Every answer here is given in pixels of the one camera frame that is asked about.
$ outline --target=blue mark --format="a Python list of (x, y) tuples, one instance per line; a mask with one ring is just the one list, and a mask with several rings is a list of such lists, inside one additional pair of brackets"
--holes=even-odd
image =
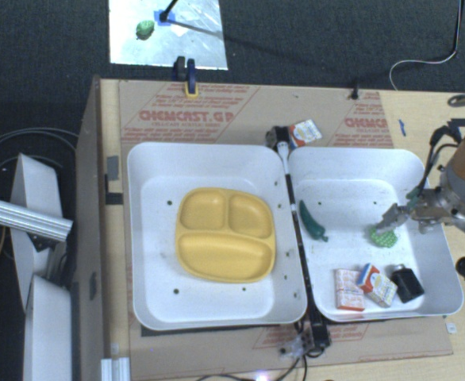
[(163, 13), (163, 10), (157, 10), (157, 11), (153, 12), (154, 20), (161, 27), (168, 27), (168, 26), (171, 25), (171, 23), (169, 21), (176, 21), (176, 16), (172, 11), (169, 12), (169, 15), (167, 16), (167, 21), (161, 21), (160, 20), (160, 14), (161, 13)]
[(407, 134), (405, 134), (405, 124), (404, 122), (401, 120), (401, 118), (398, 119), (398, 123), (400, 124), (400, 131), (402, 131), (402, 135), (404, 137), (407, 137)]

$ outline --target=dark floor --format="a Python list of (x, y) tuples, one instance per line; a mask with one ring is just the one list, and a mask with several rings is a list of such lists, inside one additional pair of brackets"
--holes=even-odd
[[(220, 0), (229, 71), (201, 81), (392, 89), (404, 59), (446, 57), (458, 0)], [(108, 0), (0, 0), (0, 134), (45, 126), (79, 131), (92, 75), (169, 79), (166, 68), (109, 63)], [(404, 65), (401, 90), (465, 91), (465, 4), (458, 54), (440, 66)], [(0, 149), (42, 152), (66, 165), (62, 197), (74, 194), (71, 161), (41, 137)], [(0, 174), (8, 197), (10, 165)], [(13, 262), (0, 258), (0, 380), (22, 374), (24, 318)]]

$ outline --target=green object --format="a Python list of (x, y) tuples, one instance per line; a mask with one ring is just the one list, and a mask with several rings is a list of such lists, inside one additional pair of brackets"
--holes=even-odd
[(151, 20), (141, 21), (136, 28), (137, 38), (147, 40), (155, 31), (155, 22)]
[(326, 229), (313, 219), (309, 210), (306, 208), (306, 204), (302, 200), (299, 202), (299, 213), (302, 216), (306, 231), (309, 232), (309, 235), (314, 240), (328, 241), (327, 236), (325, 236)]
[(378, 245), (379, 247), (384, 247), (384, 248), (391, 248), (398, 241), (398, 237), (394, 233), (393, 230), (389, 232), (385, 232), (383, 234), (377, 234), (375, 232), (375, 227), (372, 227), (370, 229), (370, 238), (375, 243), (375, 245)]

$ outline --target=small carton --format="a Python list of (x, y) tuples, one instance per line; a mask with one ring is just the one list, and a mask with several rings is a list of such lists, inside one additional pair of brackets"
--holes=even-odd
[(388, 308), (397, 293), (397, 286), (372, 264), (365, 265), (359, 275), (357, 285), (365, 294), (380, 306)]
[(336, 308), (344, 310), (365, 310), (363, 290), (357, 285), (359, 271), (338, 269), (335, 271)]

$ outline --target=white cable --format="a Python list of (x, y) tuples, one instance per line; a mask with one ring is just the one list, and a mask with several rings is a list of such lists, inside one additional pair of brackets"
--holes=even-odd
[(458, 39), (460, 34), (460, 26), (462, 24), (462, 0), (458, 0), (458, 16), (456, 20), (456, 32), (455, 32), (455, 47), (453, 48), (453, 52), (443, 60), (400, 60), (395, 65), (393, 65), (390, 69), (390, 83), (391, 86), (398, 90), (396, 85), (393, 82), (393, 70), (400, 64), (426, 64), (426, 65), (441, 65), (448, 62), (453, 56), (456, 55), (458, 52)]

